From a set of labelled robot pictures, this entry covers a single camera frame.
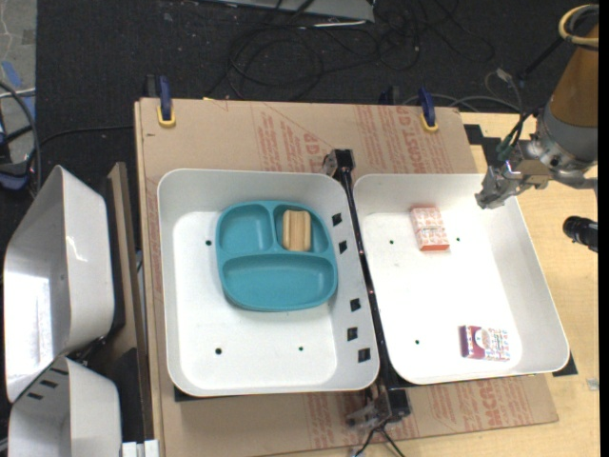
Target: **cardboard sheet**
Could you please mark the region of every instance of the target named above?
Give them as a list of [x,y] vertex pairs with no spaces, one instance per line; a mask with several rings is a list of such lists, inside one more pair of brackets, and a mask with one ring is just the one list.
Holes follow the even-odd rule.
[[[440,129],[422,130],[421,109],[364,105],[174,100],[176,126],[162,128],[155,99],[135,105],[155,437],[167,457],[249,457],[355,447],[365,432],[345,417],[361,393],[238,396],[178,402],[167,372],[156,189],[173,169],[319,172],[333,149],[352,149],[355,175],[477,172],[462,120],[437,109]],[[527,426],[558,419],[545,378],[525,376],[408,390],[413,414],[396,439]]]

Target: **white plastic container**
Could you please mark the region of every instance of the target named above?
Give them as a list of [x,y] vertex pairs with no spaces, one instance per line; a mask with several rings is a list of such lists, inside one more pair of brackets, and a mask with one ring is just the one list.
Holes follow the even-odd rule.
[[[213,245],[217,221],[234,204],[261,200],[305,204],[323,218],[339,277],[329,301],[260,312],[226,299]],[[178,389],[205,397],[356,390],[375,381],[375,332],[338,182],[312,173],[176,169],[161,180],[158,204],[167,365]]]
[[115,385],[65,357],[10,410],[9,457],[116,457],[121,444]]
[[106,335],[113,315],[106,204],[57,166],[12,235],[5,256],[10,401],[56,357]]
[[[373,174],[354,198],[394,369],[423,385],[559,370],[569,346],[515,198],[482,210],[478,174]],[[437,207],[450,249],[422,252],[409,218]],[[509,361],[467,359],[459,327],[508,332]]]

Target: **red and white box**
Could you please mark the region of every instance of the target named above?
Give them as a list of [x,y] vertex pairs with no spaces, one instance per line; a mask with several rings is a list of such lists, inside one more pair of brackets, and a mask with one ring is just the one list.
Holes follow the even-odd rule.
[[460,327],[460,336],[463,357],[488,361],[510,360],[506,330],[464,325]]
[[420,250],[447,250],[450,247],[440,209],[411,209],[410,220]]

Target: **black floor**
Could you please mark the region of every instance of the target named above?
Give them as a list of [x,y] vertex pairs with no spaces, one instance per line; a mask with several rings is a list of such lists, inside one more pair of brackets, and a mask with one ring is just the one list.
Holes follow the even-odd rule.
[[[186,0],[38,0],[43,177],[62,165],[96,187],[123,161],[137,209],[130,127],[147,74],[166,75],[181,98],[374,104],[390,86],[406,100],[425,85],[516,105],[513,88],[494,74],[501,68],[532,109],[549,98],[573,50],[561,44],[529,68],[559,38],[560,18],[595,1],[379,0],[375,24],[304,30],[298,26],[328,19]],[[491,100],[469,105],[513,111]],[[74,129],[88,131],[48,140]],[[0,190],[0,251],[30,201],[26,192]]]

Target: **teal compartment tray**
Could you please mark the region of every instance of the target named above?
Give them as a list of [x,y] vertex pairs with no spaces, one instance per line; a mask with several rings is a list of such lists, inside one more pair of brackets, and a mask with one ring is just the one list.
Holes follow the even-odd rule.
[[[282,246],[287,209],[310,214],[310,250]],[[325,223],[302,204],[260,201],[225,209],[216,227],[216,255],[225,296],[241,308],[313,308],[329,300],[338,286],[336,258]]]

